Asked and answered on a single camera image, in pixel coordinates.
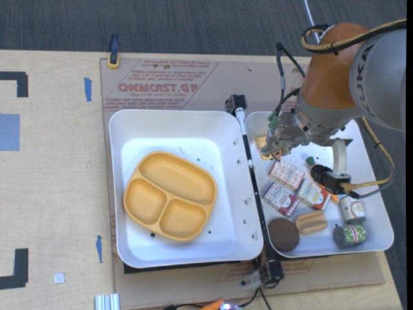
white cable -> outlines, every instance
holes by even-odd
[[[310,23],[311,23],[312,26],[314,26],[314,21],[312,20],[310,7],[308,6],[307,0],[304,0],[304,5],[305,5],[305,9],[307,11],[307,16],[310,19]],[[316,35],[317,43],[319,43],[320,39],[318,38],[318,33],[314,33],[314,34]]]

gray floor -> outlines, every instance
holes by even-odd
[[[0,0],[0,6],[0,49],[88,52],[107,51],[118,33],[122,52],[273,56],[282,42],[292,55],[309,56],[300,39],[312,22],[374,28],[407,16],[407,0]],[[386,256],[407,309],[405,139],[374,131],[396,163],[396,180],[382,192],[395,234]],[[382,155],[367,138],[366,146],[376,177],[384,178]]]

blue square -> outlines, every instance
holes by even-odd
[[[0,114],[0,150],[20,150],[19,114]]]

soda can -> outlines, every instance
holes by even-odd
[[[352,247],[366,240],[367,232],[362,223],[336,226],[333,232],[334,241],[340,248]]]
[[[340,199],[340,207],[348,224],[361,223],[366,219],[363,204],[359,199],[346,196]]]

yellow divided plate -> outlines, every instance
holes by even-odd
[[[216,198],[216,181],[209,172],[179,156],[156,151],[137,165],[123,206],[147,229],[188,241],[203,230]]]

